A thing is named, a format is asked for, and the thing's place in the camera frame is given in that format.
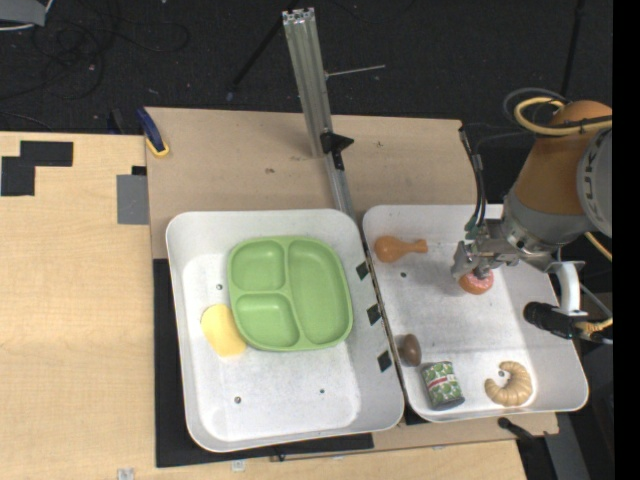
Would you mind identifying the green patterned can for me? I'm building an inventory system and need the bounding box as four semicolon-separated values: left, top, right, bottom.
420;360;467;411

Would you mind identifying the white plastic tray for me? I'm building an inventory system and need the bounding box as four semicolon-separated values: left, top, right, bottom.
165;208;406;454
361;203;590;424

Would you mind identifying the brown toy mushroom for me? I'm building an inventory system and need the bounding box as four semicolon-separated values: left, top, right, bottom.
397;333;423;368

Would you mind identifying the beige toy croissant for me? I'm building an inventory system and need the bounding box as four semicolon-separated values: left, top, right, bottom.
483;360;535;409

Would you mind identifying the yellow oval toy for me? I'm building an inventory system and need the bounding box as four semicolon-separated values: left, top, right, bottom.
200;303;248;359

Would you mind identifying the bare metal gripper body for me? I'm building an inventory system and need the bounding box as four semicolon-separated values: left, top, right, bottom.
461;218;540;270

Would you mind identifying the green divided plate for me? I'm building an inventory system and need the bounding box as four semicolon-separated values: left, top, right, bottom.
227;235;355;353

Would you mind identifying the orange toy chicken drumstick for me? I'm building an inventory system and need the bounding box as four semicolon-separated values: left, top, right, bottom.
373;235;430;264

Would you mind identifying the thin black and white rod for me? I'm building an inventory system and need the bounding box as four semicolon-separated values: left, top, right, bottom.
324;151;402;372

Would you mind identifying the brown cardboard board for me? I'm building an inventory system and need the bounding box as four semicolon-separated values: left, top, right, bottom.
143;106;561;462

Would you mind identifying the black cylinder on white bracket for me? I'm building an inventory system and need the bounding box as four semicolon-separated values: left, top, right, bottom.
523;260;589;341

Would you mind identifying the pink frosted doughnut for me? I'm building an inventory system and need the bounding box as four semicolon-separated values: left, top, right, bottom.
458;267;496;296

